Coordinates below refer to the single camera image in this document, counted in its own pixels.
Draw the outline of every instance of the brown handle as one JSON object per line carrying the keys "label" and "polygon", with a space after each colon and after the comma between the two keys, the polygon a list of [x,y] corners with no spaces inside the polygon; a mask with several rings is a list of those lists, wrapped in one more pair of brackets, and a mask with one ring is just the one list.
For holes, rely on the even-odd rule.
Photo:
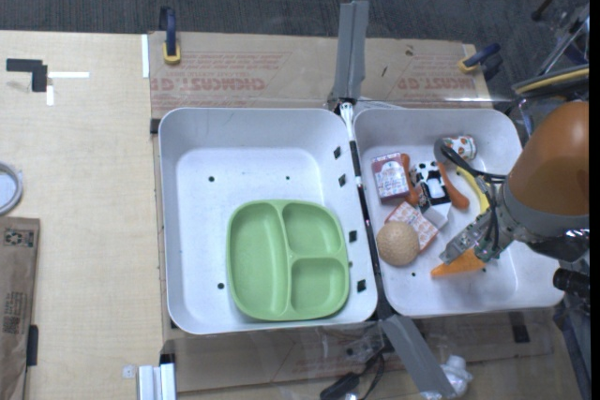
{"label": "brown handle", "polygon": [[413,207],[416,207],[419,204],[419,194],[414,189],[413,182],[411,181],[411,174],[409,173],[409,165],[411,164],[411,158],[407,154],[401,154],[400,160],[402,160],[402,167],[404,167],[406,183],[409,185],[409,195],[406,198],[406,201]]}
{"label": "brown handle", "polygon": [[446,167],[443,165],[442,162],[436,163],[438,164],[438,169],[440,169],[440,174],[442,175],[442,180],[446,185],[446,192],[448,192],[448,197],[450,197],[452,205],[460,210],[469,208],[469,199],[467,199],[464,195],[458,192],[457,188],[452,185],[450,179],[448,178],[448,174],[446,173]]}

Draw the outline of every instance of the brown ball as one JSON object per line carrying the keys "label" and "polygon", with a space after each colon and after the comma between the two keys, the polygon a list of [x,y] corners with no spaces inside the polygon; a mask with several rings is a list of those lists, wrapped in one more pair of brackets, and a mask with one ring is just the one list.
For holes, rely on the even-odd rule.
{"label": "brown ball", "polygon": [[377,249],[382,260],[401,267],[411,263],[419,254],[419,235],[406,222],[387,222],[377,233]]}

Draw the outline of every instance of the brown paper bag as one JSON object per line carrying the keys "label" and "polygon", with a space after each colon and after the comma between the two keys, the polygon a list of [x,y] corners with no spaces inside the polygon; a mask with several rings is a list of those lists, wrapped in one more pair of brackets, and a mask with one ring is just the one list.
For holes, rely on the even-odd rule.
{"label": "brown paper bag", "polygon": [[0,400],[23,400],[39,220],[0,217]]}

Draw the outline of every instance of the table surface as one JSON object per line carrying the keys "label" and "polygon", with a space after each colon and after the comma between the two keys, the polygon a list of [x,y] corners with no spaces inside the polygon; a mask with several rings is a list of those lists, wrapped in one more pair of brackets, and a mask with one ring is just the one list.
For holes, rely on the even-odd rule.
{"label": "table surface", "polygon": [[[53,105],[30,75],[0,73],[0,159],[22,172],[10,213],[41,221],[33,322],[37,365],[27,399],[133,399],[135,367],[163,346],[150,82],[139,35],[0,32],[3,58],[39,59]],[[574,398],[563,338],[549,354],[469,365],[466,398]],[[182,394],[182,398],[316,398],[332,380]],[[422,398],[403,370],[372,398]]]}

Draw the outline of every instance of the green plate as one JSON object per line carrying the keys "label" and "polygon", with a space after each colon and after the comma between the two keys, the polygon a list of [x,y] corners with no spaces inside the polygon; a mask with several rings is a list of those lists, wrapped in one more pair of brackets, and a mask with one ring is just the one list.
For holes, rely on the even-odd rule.
{"label": "green plate", "polygon": [[227,232],[227,274],[237,307],[261,320],[336,313],[349,293],[346,244],[338,219],[300,200],[238,207]]}

